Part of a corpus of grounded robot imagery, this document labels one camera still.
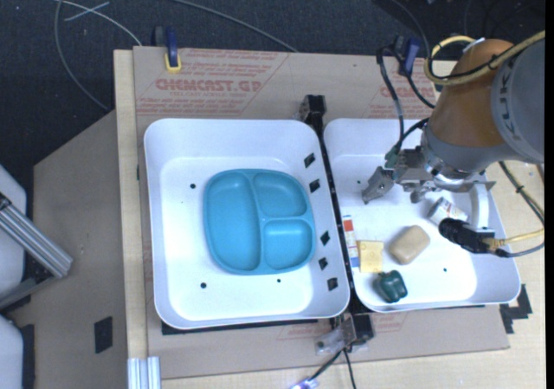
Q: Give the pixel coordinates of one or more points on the black cylinder on white bracket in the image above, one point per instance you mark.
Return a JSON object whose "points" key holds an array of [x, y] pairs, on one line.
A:
{"points": [[469, 222]]}

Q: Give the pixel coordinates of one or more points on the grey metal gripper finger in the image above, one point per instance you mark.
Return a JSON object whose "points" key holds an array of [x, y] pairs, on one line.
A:
{"points": [[375, 187], [419, 193]]}

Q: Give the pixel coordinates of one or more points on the small white bottle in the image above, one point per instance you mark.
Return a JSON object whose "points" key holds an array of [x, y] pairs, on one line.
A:
{"points": [[446, 209]]}

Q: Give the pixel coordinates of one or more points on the yellow cheese slice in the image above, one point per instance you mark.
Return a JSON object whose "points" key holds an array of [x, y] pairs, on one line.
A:
{"points": [[370, 255]]}

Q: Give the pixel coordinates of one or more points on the white carton with red print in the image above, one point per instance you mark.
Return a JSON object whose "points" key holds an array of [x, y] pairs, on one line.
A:
{"points": [[349, 240]]}

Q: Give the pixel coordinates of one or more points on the thin black and white rod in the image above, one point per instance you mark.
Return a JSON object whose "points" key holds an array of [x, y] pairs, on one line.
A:
{"points": [[334, 205]]}

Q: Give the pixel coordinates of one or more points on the blue divided plate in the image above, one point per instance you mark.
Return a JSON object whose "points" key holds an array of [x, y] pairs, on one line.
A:
{"points": [[242, 222]]}

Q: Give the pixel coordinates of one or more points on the brown cardboard board red print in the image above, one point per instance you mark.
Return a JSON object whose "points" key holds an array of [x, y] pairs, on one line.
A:
{"points": [[242, 84]]}

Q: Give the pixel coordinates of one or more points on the tan bread roll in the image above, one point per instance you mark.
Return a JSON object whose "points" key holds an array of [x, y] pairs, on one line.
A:
{"points": [[409, 244]]}

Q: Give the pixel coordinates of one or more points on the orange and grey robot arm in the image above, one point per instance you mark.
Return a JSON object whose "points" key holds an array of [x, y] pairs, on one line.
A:
{"points": [[489, 101]]}

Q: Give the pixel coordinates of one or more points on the green bell pepper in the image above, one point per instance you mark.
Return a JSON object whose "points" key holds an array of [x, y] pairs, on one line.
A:
{"points": [[391, 286]]}

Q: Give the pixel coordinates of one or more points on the white plastic tray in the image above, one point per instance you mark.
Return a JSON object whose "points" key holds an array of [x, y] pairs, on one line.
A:
{"points": [[433, 292], [233, 305]]}

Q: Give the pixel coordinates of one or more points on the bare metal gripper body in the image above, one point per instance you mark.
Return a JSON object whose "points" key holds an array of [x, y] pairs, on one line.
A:
{"points": [[417, 168]]}

